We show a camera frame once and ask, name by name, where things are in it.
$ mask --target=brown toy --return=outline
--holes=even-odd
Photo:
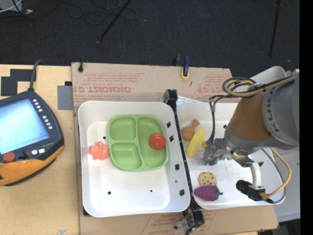
[[[191,126],[187,126],[181,130],[181,137],[184,141],[190,141],[194,135],[195,128],[199,125],[199,121],[194,119]]]

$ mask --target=toy tomato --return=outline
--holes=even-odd
[[[161,150],[166,146],[166,139],[161,133],[154,133],[150,137],[149,145],[154,150]]]

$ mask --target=green plate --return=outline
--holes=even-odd
[[[150,147],[150,137],[161,133],[163,125],[150,115],[123,115],[109,122],[108,143],[113,163],[122,170],[154,170],[164,166],[169,158],[168,144],[161,150]]]

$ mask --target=yellow cable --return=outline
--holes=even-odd
[[[284,188],[290,181],[291,178],[291,168],[290,166],[287,164],[287,162],[278,154],[278,152],[274,149],[274,148],[270,148],[270,150],[285,164],[285,166],[288,168],[288,177],[285,180],[285,182],[278,187],[275,191],[273,191],[272,193],[265,193],[265,192],[261,192],[260,196],[262,197],[263,200],[267,200],[268,198],[272,197],[274,194],[276,194],[277,192],[279,192],[282,188]]]
[[[289,83],[293,80],[296,79],[296,76],[291,76],[291,77],[288,77],[282,81],[279,81],[275,84],[272,84],[272,85],[269,85],[267,87],[261,87],[259,88],[258,90],[255,90],[255,91],[250,91],[250,92],[245,92],[245,93],[237,93],[237,92],[233,92],[229,89],[229,87],[234,84],[234,83],[238,83],[238,82],[245,82],[245,83],[249,83],[249,84],[253,84],[251,81],[249,80],[230,80],[228,81],[227,83],[225,83],[225,91],[229,94],[229,95],[232,95],[232,96],[239,96],[239,97],[248,97],[248,96],[252,96],[252,95],[256,95],[260,92],[263,92],[264,90],[268,90],[268,89],[271,89],[273,87],[276,87],[278,85],[281,85],[281,84],[285,84],[285,83]]]

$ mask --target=screen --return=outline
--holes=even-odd
[[[29,99],[0,107],[0,153],[49,138]]]

